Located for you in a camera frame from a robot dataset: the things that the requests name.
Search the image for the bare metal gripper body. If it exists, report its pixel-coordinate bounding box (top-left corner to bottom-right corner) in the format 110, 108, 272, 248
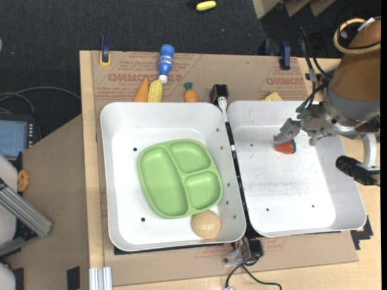
300, 102, 382, 139

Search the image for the yellow cheese wedge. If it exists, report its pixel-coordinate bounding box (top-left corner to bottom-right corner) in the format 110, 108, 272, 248
262, 91, 284, 102

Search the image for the white plastic tray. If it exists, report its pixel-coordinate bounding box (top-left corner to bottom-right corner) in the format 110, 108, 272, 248
100, 101, 247, 252
226, 100, 368, 238

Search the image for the thin black and white rod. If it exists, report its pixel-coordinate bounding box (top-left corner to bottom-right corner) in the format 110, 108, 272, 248
218, 96, 252, 242

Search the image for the brown cardboard board red print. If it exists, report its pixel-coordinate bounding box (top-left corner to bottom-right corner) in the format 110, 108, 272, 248
90, 50, 368, 287

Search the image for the small orange carrot green top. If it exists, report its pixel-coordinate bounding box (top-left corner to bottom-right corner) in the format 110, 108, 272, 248
183, 82, 200, 103

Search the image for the beige dimpled ball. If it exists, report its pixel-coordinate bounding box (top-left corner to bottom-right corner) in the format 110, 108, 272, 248
190, 209, 222, 240

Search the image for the green divided plate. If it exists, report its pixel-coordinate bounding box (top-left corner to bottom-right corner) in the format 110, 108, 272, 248
137, 138, 224, 219

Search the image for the yellow corn cob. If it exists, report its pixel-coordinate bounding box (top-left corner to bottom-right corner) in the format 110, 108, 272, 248
147, 80, 164, 103

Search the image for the blue bottle white cap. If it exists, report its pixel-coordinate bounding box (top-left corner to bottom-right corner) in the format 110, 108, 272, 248
157, 43, 176, 85

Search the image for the yellow oval toy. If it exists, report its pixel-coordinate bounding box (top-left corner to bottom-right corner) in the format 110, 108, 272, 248
195, 0, 218, 12

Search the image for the plain orange carrot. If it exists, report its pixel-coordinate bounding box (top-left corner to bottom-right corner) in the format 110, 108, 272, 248
132, 77, 150, 103

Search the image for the black cylinder on white bracket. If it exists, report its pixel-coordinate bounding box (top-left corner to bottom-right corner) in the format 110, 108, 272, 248
335, 133, 381, 187

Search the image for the black block with thin wires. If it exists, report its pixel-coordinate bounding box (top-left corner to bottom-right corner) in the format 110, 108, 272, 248
241, 238, 265, 260
210, 83, 229, 106

